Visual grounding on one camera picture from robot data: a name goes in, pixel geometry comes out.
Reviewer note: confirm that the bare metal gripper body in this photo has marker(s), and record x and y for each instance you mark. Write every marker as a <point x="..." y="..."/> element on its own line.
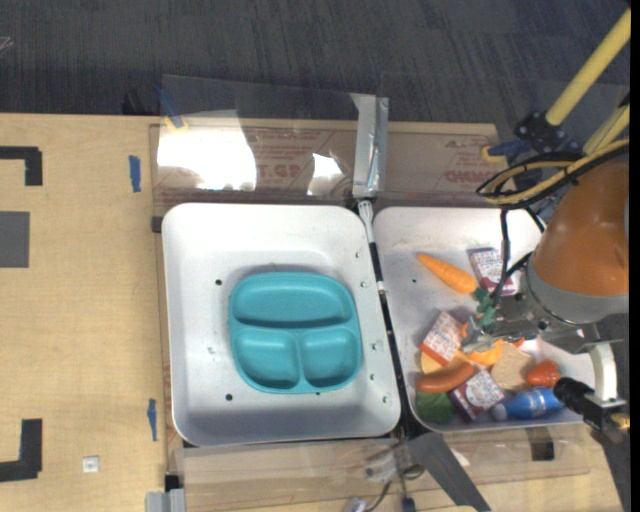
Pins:
<point x="517" y="320"/>

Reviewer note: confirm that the orange carrot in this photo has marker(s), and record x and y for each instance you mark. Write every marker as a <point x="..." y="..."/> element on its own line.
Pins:
<point x="447" y="274"/>

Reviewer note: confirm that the yellow round biscuit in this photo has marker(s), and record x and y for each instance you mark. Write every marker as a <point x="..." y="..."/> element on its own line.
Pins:
<point x="429" y="362"/>

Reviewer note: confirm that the blue bottle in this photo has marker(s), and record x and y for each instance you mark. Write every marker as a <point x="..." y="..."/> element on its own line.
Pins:
<point x="532" y="404"/>

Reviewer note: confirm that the brown bread slice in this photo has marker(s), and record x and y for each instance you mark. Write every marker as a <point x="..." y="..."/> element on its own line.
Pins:
<point x="512" y="370"/>

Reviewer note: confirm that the brown sausage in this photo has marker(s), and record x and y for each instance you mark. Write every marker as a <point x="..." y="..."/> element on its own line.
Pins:
<point x="445" y="378"/>

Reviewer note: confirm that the brown cardboard board, red print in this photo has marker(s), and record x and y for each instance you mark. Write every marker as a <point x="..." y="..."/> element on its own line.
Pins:
<point x="430" y="165"/>

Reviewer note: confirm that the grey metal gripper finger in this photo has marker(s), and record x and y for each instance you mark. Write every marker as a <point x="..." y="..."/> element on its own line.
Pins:
<point x="471" y="341"/>
<point x="491" y="338"/>

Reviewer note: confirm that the orange pizza slice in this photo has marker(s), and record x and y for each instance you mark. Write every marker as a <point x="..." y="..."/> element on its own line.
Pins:
<point x="486" y="356"/>

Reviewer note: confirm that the blue divided plate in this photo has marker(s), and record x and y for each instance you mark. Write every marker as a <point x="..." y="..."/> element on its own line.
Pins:
<point x="295" y="332"/>

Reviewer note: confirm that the red-orange toy food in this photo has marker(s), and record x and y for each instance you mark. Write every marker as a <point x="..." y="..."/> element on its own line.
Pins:
<point x="544" y="374"/>

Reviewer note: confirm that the black cylinder on white bracket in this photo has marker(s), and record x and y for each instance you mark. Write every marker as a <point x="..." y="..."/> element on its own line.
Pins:
<point x="595" y="400"/>

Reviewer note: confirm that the white plastic tray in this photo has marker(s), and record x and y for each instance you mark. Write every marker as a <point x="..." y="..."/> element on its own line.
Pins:
<point x="200" y="310"/>
<point x="425" y="235"/>

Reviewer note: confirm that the purple and white carton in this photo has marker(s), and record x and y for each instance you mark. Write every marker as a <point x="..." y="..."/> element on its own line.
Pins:
<point x="486" y="265"/>

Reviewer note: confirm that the maroon and white carton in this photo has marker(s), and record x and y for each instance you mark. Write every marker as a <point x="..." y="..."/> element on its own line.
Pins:
<point x="477" y="395"/>

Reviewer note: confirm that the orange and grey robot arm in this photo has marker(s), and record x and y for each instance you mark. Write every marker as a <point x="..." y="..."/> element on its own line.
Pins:
<point x="585" y="250"/>

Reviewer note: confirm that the red and white carton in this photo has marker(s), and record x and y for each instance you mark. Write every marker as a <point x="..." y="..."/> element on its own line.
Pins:
<point x="442" y="337"/>

